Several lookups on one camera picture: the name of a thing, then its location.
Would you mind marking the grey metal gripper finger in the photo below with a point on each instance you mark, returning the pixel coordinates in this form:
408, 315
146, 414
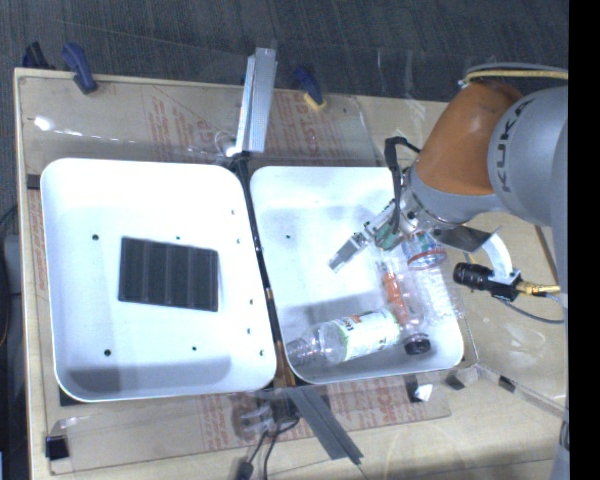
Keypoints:
343, 251
351, 257

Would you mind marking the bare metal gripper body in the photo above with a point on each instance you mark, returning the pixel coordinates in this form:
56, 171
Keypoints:
409, 224

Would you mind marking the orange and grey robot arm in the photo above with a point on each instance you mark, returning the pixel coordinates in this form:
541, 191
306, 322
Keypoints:
525, 168

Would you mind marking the clear bottle, orange label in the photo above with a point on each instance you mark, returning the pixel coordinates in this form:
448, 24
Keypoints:
393, 288

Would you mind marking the white plastic tray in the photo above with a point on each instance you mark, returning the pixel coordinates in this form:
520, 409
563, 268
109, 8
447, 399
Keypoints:
310, 208
145, 198

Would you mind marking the clear bottle, red label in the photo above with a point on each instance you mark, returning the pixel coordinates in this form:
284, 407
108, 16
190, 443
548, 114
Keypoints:
432, 278

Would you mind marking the clear bottle, white green label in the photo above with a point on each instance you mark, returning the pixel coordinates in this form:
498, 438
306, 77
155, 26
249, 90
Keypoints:
360, 337

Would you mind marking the black bottle cap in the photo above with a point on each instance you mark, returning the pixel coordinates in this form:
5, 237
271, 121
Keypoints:
417, 346

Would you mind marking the black ribbed rectangular pad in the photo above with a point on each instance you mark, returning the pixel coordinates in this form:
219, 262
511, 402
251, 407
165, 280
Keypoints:
169, 275

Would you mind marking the brown cardboard board, red print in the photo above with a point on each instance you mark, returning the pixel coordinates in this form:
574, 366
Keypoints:
145, 113

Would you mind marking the black cylinder on white bracket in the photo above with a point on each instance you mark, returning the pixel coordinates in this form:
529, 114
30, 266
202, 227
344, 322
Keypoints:
485, 276

